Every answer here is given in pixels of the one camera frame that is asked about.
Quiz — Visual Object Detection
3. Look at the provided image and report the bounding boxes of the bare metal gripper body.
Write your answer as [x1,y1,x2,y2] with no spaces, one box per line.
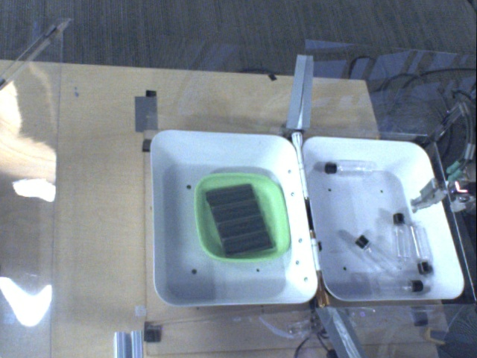
[443,179,477,213]

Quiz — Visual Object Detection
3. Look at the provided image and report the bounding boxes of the black ribbed block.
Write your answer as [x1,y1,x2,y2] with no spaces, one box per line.
[204,183,274,259]

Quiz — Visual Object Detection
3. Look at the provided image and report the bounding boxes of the clear bottle with black cap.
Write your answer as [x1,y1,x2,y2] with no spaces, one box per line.
[408,224,434,276]
[378,278,425,294]
[391,212,414,260]
[354,235,400,274]
[323,159,378,175]

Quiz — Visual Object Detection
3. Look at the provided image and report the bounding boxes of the thin black and white rod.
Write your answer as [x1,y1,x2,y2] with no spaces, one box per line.
[291,131,326,305]

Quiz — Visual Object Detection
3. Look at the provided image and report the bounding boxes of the green bowl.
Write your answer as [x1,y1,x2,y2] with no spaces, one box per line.
[193,172,291,263]

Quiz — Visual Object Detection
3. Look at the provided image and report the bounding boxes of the white plastic tray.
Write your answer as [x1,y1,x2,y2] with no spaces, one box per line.
[149,129,319,308]
[300,136,466,303]

